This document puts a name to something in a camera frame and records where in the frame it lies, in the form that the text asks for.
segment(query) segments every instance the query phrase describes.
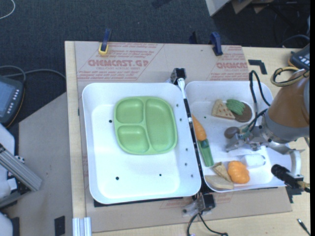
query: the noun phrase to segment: white tray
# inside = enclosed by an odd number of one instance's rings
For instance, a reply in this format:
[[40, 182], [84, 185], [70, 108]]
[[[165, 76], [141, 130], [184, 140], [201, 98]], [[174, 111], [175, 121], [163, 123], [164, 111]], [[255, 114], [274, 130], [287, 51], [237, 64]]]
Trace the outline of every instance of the white tray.
[[[268, 106], [261, 98], [258, 83], [254, 82], [253, 85], [258, 102], [258, 111], [260, 112], [268, 108]], [[271, 103], [273, 98], [270, 90], [264, 84], [262, 84], [262, 90], [266, 100]], [[186, 94], [191, 113], [205, 128], [212, 157], [215, 163], [223, 162], [224, 164], [227, 164], [232, 160], [240, 160], [243, 155], [247, 154], [259, 153], [265, 158], [265, 164], [263, 166], [249, 169], [251, 179], [248, 183], [235, 184], [233, 190], [220, 190], [208, 185], [211, 189], [217, 192], [228, 192], [284, 186], [284, 182], [273, 176], [270, 170], [274, 164], [280, 164], [290, 169], [290, 155], [282, 155], [270, 148], [266, 148], [265, 146], [262, 146], [262, 148], [258, 151], [252, 151], [248, 145], [226, 152], [225, 146], [228, 144], [228, 139], [225, 138], [224, 131], [228, 127], [240, 127], [246, 123], [217, 118], [211, 115], [212, 107], [217, 99], [222, 99], [223, 102], [231, 98], [237, 99], [247, 103], [253, 110], [253, 99], [249, 82], [194, 81], [187, 84]], [[205, 166], [201, 153], [199, 153], [199, 156], [203, 175], [215, 175], [216, 173], [210, 167]]]
[[[165, 154], [133, 155], [117, 143], [115, 104], [132, 96], [166, 100], [175, 116], [178, 141]], [[92, 83], [82, 93], [89, 185], [102, 204], [188, 197], [201, 186], [200, 172], [179, 88], [169, 83]]]

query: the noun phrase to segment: wooden table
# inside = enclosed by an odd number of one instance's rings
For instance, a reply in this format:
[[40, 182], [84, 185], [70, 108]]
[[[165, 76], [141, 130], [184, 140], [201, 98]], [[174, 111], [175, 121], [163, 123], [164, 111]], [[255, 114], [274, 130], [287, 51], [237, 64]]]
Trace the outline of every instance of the wooden table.
[[[268, 75], [262, 75], [258, 66], [249, 65], [249, 70], [255, 70], [259, 74], [261, 82], [266, 84], [275, 96], [279, 90], [270, 82], [270, 76], [275, 69], [287, 66], [287, 59], [293, 49], [281, 48], [252, 48], [244, 47], [243, 52], [246, 60], [262, 60], [268, 71]], [[71, 181], [72, 181], [72, 206], [73, 218], [86, 217], [85, 194], [83, 182], [82, 153], [80, 122], [78, 117], [78, 94], [76, 78], [75, 45], [73, 41], [65, 42], [66, 77], [67, 77], [67, 100], [69, 118], [69, 138], [70, 138], [70, 160], [71, 160]], [[305, 149], [301, 153], [302, 170], [304, 180], [310, 182], [310, 150], [303, 138], [291, 143], [292, 148]], [[307, 235], [298, 224], [300, 218], [306, 227], [311, 228], [310, 194], [302, 193], [293, 197], [292, 212], [281, 214], [267, 214], [251, 217], [240, 217], [232, 219], [222, 219], [208, 221], [211, 229], [219, 232], [228, 232], [229, 236], [297, 236]], [[140, 229], [129, 229], [114, 232], [96, 233], [96, 236], [185, 236], [187, 224], [176, 224], [167, 226], [156, 226]], [[190, 228], [190, 233], [198, 236], [210, 235], [202, 222], [195, 222]]]

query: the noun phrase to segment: green plate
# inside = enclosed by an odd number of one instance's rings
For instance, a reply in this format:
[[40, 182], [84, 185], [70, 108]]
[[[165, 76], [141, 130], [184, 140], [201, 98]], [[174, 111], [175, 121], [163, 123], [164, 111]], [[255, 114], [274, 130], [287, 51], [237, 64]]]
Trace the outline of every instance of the green plate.
[[114, 125], [119, 146], [131, 154], [162, 154], [177, 143], [172, 107], [158, 97], [120, 100], [115, 105]]

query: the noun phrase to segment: black device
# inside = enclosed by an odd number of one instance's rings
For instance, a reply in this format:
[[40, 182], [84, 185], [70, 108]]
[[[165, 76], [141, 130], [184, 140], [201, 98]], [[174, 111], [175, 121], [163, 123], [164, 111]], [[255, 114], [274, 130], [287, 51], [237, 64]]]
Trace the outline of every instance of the black device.
[[15, 119], [24, 96], [20, 81], [0, 76], [0, 123], [6, 127]]
[[310, 44], [304, 47], [301, 51], [298, 51], [289, 59], [289, 65], [295, 66], [299, 69], [310, 69]]

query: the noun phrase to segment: gray mat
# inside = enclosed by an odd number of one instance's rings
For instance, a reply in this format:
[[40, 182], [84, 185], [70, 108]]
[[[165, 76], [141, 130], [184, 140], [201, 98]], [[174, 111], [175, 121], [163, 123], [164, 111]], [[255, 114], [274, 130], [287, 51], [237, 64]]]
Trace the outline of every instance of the gray mat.
[[72, 200], [66, 93], [19, 124], [19, 155], [43, 179], [39, 191], [7, 208], [20, 218], [21, 236], [55, 236], [55, 219], [65, 216], [71, 235]]

